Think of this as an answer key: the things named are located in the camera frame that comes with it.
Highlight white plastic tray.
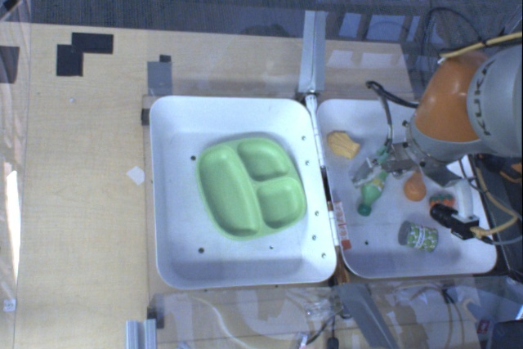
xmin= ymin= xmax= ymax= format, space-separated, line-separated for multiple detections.
xmin=315 ymin=98 xmax=499 ymax=280
xmin=148 ymin=95 xmax=338 ymax=291

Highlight green patterned can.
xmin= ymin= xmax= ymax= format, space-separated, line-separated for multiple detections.
xmin=397 ymin=221 xmax=440 ymax=253

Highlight orange and green pumpkin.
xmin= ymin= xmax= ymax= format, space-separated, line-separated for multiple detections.
xmin=428 ymin=191 xmax=456 ymax=210

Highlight orange pear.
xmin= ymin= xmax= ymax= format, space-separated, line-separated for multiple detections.
xmin=404 ymin=169 xmax=427 ymax=203

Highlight green plastic bottle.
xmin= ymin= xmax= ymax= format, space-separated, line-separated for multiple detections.
xmin=356 ymin=170 xmax=390 ymax=217

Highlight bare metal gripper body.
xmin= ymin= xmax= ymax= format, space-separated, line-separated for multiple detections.
xmin=381 ymin=141 xmax=427 ymax=178

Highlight yellow biscuit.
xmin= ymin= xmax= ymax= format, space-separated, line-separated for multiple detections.
xmin=326 ymin=130 xmax=362 ymax=160

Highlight black cylinder on white bracket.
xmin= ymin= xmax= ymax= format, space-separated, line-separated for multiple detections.
xmin=429 ymin=179 xmax=481 ymax=241

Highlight green divided plate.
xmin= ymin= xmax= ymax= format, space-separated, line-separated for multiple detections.
xmin=196 ymin=136 xmax=309 ymax=243

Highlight thin black and white rod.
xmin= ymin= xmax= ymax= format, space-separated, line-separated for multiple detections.
xmin=304 ymin=92 xmax=353 ymax=251

